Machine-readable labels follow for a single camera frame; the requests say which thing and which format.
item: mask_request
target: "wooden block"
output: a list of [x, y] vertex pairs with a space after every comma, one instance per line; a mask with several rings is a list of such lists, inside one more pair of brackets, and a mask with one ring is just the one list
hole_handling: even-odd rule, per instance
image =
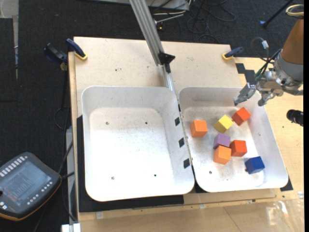
[[249, 158], [246, 162], [246, 169], [249, 174], [254, 174], [262, 171], [265, 166], [261, 157], [252, 157]]
[[216, 149], [219, 145], [230, 147], [231, 137], [228, 135], [224, 135], [219, 133], [213, 141], [213, 148]]
[[246, 108], [242, 107], [237, 112], [235, 112], [232, 116], [232, 120], [239, 126], [251, 117], [251, 114], [247, 111]]
[[194, 120], [190, 126], [192, 137], [203, 137], [208, 132], [205, 120]]
[[215, 123], [214, 127], [220, 133], [225, 133], [227, 129], [229, 129], [233, 125], [233, 121], [227, 116], [223, 115], [217, 123]]
[[213, 161], [226, 165], [231, 160], [231, 152], [230, 148], [219, 145], [214, 151]]
[[247, 153], [247, 145], [246, 141], [244, 140], [234, 140], [231, 142], [229, 146], [232, 150], [231, 156], [233, 157], [242, 157], [244, 154]]

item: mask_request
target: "orange cube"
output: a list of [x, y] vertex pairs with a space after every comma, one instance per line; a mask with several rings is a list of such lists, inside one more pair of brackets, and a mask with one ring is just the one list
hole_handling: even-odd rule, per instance
[[234, 140], [231, 142], [230, 148], [232, 149], [231, 156], [233, 157], [242, 157], [247, 153], [247, 145], [244, 140]]
[[203, 137], [208, 132], [205, 120], [194, 120], [190, 126], [192, 137]]
[[234, 113], [232, 119], [236, 124], [240, 126], [244, 121], [246, 121], [250, 117], [251, 114], [247, 111], [246, 108], [242, 107], [237, 112]]
[[214, 151], [213, 161], [226, 165], [231, 160], [231, 153], [230, 148], [219, 145]]

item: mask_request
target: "black bracket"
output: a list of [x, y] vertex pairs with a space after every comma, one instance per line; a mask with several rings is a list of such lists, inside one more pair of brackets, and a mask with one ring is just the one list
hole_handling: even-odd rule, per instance
[[167, 53], [163, 53], [163, 52], [160, 52], [158, 56], [159, 56], [161, 64], [165, 65], [166, 72], [170, 73], [169, 63], [171, 63], [175, 59], [175, 56], [167, 54]]

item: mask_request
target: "purple cube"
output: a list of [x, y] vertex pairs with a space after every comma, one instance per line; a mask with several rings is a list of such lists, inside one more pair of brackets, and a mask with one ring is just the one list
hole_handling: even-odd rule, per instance
[[213, 142], [213, 148], [216, 149], [219, 145], [230, 148], [231, 137], [222, 133], [219, 133]]

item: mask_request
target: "yellow clamp pad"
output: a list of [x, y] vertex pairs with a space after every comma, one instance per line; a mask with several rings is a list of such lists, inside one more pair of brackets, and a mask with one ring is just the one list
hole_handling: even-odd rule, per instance
[[230, 57], [226, 58], [226, 57], [225, 57], [225, 54], [226, 54], [226, 53], [223, 53], [223, 54], [222, 54], [223, 60], [227, 61], [227, 60], [230, 60], [230, 59], [233, 58], [233, 56], [230, 56]]
[[75, 55], [76, 55], [76, 57], [78, 57], [78, 58], [81, 59], [82, 61], [85, 61], [85, 60], [87, 59], [87, 57], [88, 57], [88, 54], [86, 54], [86, 53], [85, 53], [85, 56], [84, 56], [84, 57], [78, 55], [77, 53], [75, 53]]

